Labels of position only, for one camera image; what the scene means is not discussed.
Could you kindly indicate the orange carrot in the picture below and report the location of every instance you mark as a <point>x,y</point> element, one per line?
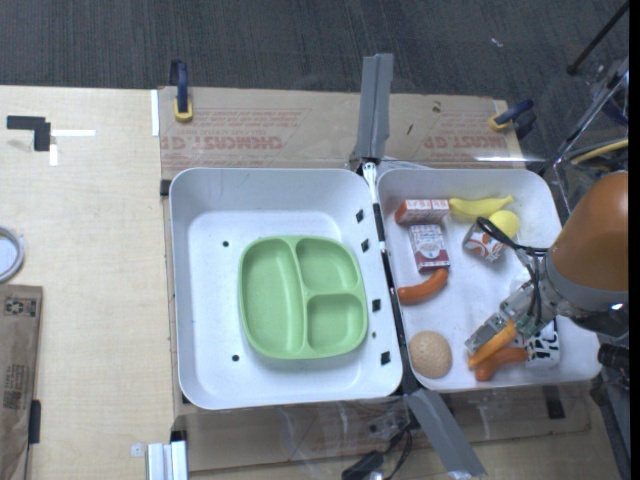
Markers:
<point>492,348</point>

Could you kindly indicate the black and white spotted carton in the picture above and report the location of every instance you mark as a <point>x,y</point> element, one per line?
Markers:
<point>544,350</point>

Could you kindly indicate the tan bread roll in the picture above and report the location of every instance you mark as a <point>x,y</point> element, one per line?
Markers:
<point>430,354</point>

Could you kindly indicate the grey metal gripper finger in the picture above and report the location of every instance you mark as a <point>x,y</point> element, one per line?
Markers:
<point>484,334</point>

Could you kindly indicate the white and red carton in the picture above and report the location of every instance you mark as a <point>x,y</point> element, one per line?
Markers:
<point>428,248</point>

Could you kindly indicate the green divided plate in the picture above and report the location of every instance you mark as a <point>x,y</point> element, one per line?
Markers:
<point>270,293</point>

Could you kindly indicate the orange and white carton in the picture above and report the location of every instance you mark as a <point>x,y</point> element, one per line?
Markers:
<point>420,211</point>

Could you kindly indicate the orange and white can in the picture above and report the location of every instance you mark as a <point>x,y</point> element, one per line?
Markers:
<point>481,245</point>

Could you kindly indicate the yellow lemon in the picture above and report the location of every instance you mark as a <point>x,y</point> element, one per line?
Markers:
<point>506,222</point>

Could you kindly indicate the brown cardboard board, red print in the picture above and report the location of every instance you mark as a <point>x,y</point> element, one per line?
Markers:
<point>280,133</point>

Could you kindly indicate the white plastic tray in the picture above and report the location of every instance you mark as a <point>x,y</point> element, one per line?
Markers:
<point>475,293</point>
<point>210,288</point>

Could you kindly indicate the yellow banana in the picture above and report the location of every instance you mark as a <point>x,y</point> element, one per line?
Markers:
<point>475,207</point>

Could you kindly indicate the brown paper bag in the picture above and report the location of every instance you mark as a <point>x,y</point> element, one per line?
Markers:
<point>17,368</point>

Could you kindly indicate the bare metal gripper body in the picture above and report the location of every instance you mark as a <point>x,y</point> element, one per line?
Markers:
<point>522,304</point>

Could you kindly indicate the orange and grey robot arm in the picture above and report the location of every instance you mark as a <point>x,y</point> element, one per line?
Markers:
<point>592,248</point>

